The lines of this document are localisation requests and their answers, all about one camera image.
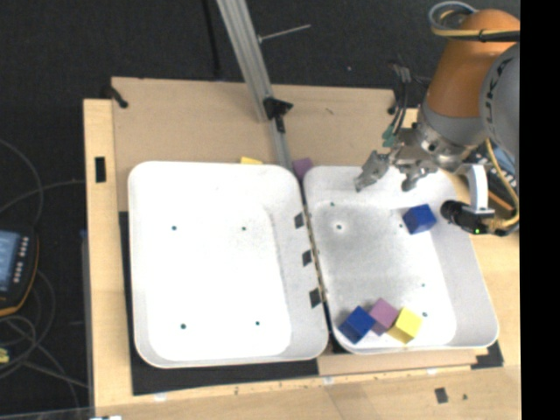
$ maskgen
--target yellow cube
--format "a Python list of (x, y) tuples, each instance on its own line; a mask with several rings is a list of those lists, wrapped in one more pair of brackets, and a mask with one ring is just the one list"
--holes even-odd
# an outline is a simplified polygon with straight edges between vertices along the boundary
[(256, 158), (251, 158), (251, 157), (242, 157), (241, 158), (241, 163), (245, 164), (245, 165), (262, 165), (263, 162), (261, 162), (260, 160), (257, 160)]
[(411, 342), (418, 334), (422, 318), (408, 308), (402, 308), (395, 323), (387, 333), (403, 344)]

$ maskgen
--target black mat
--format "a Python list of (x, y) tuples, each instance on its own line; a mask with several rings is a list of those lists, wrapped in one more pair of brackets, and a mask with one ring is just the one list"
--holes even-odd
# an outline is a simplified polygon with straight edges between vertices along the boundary
[(162, 369), (148, 364), (140, 357), (134, 345), (130, 293), (128, 213), (119, 213), (119, 224), (121, 227), (122, 269), (124, 272), (124, 288), (129, 327), (130, 369), (132, 373), (132, 388), (135, 395), (192, 389), (203, 386), (217, 386), (221, 384), (278, 381), (298, 377), (313, 377), (319, 374), (317, 360), (178, 369)]

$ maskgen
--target black bracket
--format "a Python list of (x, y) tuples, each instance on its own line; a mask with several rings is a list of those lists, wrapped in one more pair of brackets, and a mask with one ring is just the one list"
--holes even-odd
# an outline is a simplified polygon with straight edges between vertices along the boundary
[(294, 105), (290, 102), (280, 101), (272, 97), (265, 98), (262, 104), (264, 105), (264, 110), (269, 120), (274, 119), (276, 122), (276, 130), (285, 134), (286, 127), (284, 126), (284, 116)]

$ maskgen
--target toy block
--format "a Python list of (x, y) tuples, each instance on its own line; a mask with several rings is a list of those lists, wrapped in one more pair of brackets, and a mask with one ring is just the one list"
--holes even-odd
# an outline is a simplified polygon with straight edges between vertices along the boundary
[(245, 165), (262, 165), (263, 162), (251, 157), (242, 157), (240, 163)]
[(374, 318), (375, 321), (372, 330), (374, 333), (381, 336), (393, 326), (399, 315), (399, 311), (385, 299), (380, 298), (369, 311), (369, 315)]
[(402, 308), (395, 323), (388, 329), (387, 334), (403, 344), (411, 342), (418, 334), (422, 318), (408, 308)]
[(303, 182), (305, 174), (313, 167), (313, 162), (310, 158), (306, 157), (294, 160), (291, 165), (294, 168), (294, 174), (296, 174), (296, 177), (300, 182)]
[(404, 214), (402, 219), (412, 235), (430, 230), (436, 223), (436, 217), (434, 216), (434, 213), (431, 212), (428, 204), (413, 206), (407, 213)]
[(360, 306), (356, 306), (346, 320), (339, 326), (339, 330), (350, 342), (355, 344), (371, 330), (374, 323), (374, 319), (366, 310)]

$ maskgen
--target black floor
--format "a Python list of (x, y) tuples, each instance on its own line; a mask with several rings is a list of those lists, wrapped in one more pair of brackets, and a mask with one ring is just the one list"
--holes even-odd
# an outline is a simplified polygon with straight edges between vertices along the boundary
[[(88, 377), (81, 244), (87, 232), (81, 104), (100, 96), (112, 76), (240, 81), (220, 14), (208, 0), (218, 56), (203, 0), (0, 0), (0, 140), (24, 154), (45, 200), (36, 231), (39, 269), (54, 288), (56, 312), (31, 365)], [(247, 0), (260, 35), (311, 28), (262, 44), (273, 83), (392, 88), (387, 62), (400, 57), (431, 76), (445, 42), (432, 35), (429, 8), (444, 0)], [(521, 0), (460, 0), (521, 16)], [(409, 101), (422, 98), (418, 89)], [(0, 144), (0, 222), (30, 224), (37, 195), (30, 167)], [(40, 333), (52, 312), (38, 279), (22, 313)], [(0, 342), (10, 328), (0, 325)], [(0, 416), (87, 406), (88, 390), (28, 366), (0, 367)], [(75, 397), (70, 389), (73, 387)]]

